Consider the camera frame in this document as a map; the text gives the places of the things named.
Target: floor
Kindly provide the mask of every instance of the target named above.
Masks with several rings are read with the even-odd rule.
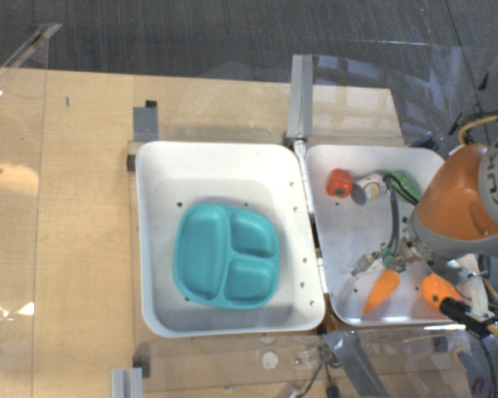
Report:
[[[498,0],[0,0],[0,63],[45,22],[63,24],[50,54],[63,70],[222,76],[236,61],[244,79],[289,80],[292,53],[369,57],[357,40],[498,53]]]

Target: teal plate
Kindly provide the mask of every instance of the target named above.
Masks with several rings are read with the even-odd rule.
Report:
[[[193,206],[179,224],[173,278],[192,301],[223,308],[258,308],[279,277],[279,241],[262,215],[235,206]]]

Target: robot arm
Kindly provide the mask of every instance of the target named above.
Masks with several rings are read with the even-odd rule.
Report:
[[[448,282],[464,283],[463,255],[498,258],[498,139],[457,150],[425,191],[408,222],[401,253],[426,260]]]

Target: wooden table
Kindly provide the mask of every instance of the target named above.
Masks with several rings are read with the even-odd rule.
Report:
[[[34,269],[34,397],[107,397],[111,369],[131,366],[138,309],[125,161],[133,107],[158,102],[161,137],[205,132],[217,139],[251,129],[257,140],[274,142],[286,129],[288,93],[286,84],[47,73]],[[321,86],[315,113],[321,115],[316,128],[360,129],[367,135],[382,130],[380,143],[402,144],[387,90]],[[147,396],[277,396],[285,385]],[[351,388],[345,377],[339,385],[342,394]],[[310,396],[323,396],[325,388],[321,377]]]

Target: toy carrot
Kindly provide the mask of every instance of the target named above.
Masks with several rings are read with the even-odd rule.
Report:
[[[454,287],[434,273],[422,279],[421,293],[427,304],[437,311],[439,311],[444,298],[454,298],[456,301],[461,301],[461,296]]]
[[[400,274],[392,269],[383,272],[373,287],[364,307],[364,314],[370,313],[385,301],[400,284]]]

